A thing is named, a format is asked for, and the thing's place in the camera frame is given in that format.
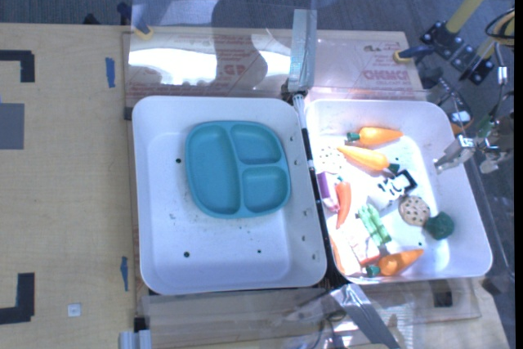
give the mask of black corner marker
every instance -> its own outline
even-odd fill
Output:
[[[34,273],[18,274],[16,305],[0,308],[0,324],[24,323],[34,315]]]
[[[0,61],[20,62],[20,81],[34,83],[34,54],[29,50],[0,50]]]

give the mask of orange object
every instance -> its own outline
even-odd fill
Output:
[[[340,203],[340,209],[337,212],[336,228],[340,228],[351,210],[352,189],[351,184],[347,181],[338,182],[335,189],[337,200]]]
[[[400,168],[399,165],[390,164],[388,158],[383,153],[376,150],[364,149],[354,145],[340,145],[337,150],[348,159],[354,160],[359,164],[373,170],[390,169],[396,173]]]
[[[397,140],[403,132],[390,128],[363,127],[360,132],[348,132],[349,141],[359,141],[362,145],[378,145]]]
[[[385,276],[399,274],[416,262],[421,255],[423,255],[422,248],[386,255],[378,261],[380,273]]]

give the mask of cookie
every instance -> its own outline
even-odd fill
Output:
[[[406,196],[400,202],[401,218],[411,226],[424,226],[431,216],[431,209],[419,196]]]

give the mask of white tray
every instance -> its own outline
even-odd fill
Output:
[[[194,203],[184,145],[199,123],[263,123],[287,156],[291,195],[275,213],[223,219]],[[320,220],[294,108],[282,100],[148,96],[132,112],[140,268],[164,295],[312,286],[327,268]]]
[[[405,223],[397,209],[386,210],[381,219],[392,241],[387,250],[395,253],[406,248],[423,248],[424,254],[401,275],[377,276],[369,279],[361,270],[351,248],[338,249],[344,253],[346,277],[360,284],[436,280],[484,275],[491,267],[492,253],[485,228],[463,165],[436,173],[434,161],[454,140],[445,112],[424,101],[353,101],[317,100],[306,107],[311,151],[317,173],[340,169],[340,174],[352,185],[352,216],[365,204],[369,187],[375,187],[376,173],[349,164],[336,147],[343,145],[347,132],[358,132],[364,126],[394,128],[404,133],[398,141],[376,150],[383,152],[391,163],[399,163],[418,183],[412,195],[425,200],[431,215],[448,213],[454,220],[454,233],[446,239],[435,240],[422,227]],[[339,154],[334,162],[324,159],[325,151]],[[336,215],[324,210],[329,233],[336,229]]]

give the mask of blue divided plate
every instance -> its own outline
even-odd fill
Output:
[[[260,123],[197,125],[186,139],[186,174],[196,205],[213,217],[266,215],[282,208],[290,196],[284,149]]]

